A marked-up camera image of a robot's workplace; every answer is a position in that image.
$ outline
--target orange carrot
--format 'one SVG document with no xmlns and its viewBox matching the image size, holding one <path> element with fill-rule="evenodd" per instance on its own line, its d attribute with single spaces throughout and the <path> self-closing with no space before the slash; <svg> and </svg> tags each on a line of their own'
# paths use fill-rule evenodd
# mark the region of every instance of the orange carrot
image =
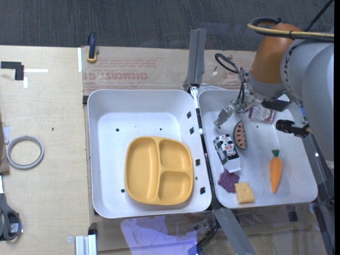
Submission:
<svg viewBox="0 0 340 255">
<path fill-rule="evenodd" d="M 281 178 L 282 172 L 282 161 L 278 157 L 279 150 L 272 150 L 274 157 L 270 160 L 270 180 L 271 180 L 271 190 L 276 193 L 278 184 Z"/>
</svg>

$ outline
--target yellow divided plate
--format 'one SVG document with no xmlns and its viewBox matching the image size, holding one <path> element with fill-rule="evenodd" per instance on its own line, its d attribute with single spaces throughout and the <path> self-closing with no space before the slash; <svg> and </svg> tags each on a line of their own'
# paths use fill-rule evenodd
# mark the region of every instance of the yellow divided plate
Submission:
<svg viewBox="0 0 340 255">
<path fill-rule="evenodd" d="M 175 205 L 187 200 L 192 191 L 193 166 L 183 143 L 162 137 L 134 139 L 125 159 L 125 188 L 142 203 Z"/>
</svg>

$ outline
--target yellow sponge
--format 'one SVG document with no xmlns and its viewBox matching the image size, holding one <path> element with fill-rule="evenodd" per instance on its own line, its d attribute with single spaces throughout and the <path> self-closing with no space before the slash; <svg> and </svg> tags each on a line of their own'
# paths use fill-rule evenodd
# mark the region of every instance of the yellow sponge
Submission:
<svg viewBox="0 0 340 255">
<path fill-rule="evenodd" d="M 239 204 L 249 203 L 255 200 L 254 194 L 251 191 L 248 182 L 235 183 L 236 197 Z"/>
</svg>

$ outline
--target watermelon slice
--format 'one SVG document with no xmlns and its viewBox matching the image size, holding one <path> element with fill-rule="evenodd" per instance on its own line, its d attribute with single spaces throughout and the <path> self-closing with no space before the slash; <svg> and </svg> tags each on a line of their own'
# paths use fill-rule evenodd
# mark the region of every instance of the watermelon slice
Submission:
<svg viewBox="0 0 340 255">
<path fill-rule="evenodd" d="M 236 124 L 234 128 L 234 143 L 238 148 L 242 150 L 245 150 L 247 148 L 247 140 L 245 138 L 244 126 L 241 120 Z"/>
</svg>

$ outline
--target scissors handle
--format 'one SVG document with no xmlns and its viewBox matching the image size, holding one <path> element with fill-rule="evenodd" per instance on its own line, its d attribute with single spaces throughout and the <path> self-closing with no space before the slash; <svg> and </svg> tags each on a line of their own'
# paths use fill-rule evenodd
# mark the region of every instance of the scissors handle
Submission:
<svg viewBox="0 0 340 255">
<path fill-rule="evenodd" d="M 11 232 L 11 224 L 18 224 L 18 231 Z M 3 235 L 6 240 L 15 239 L 21 230 L 21 221 L 19 214 L 11 209 L 6 202 L 4 193 L 0 193 L 0 237 Z"/>
</svg>

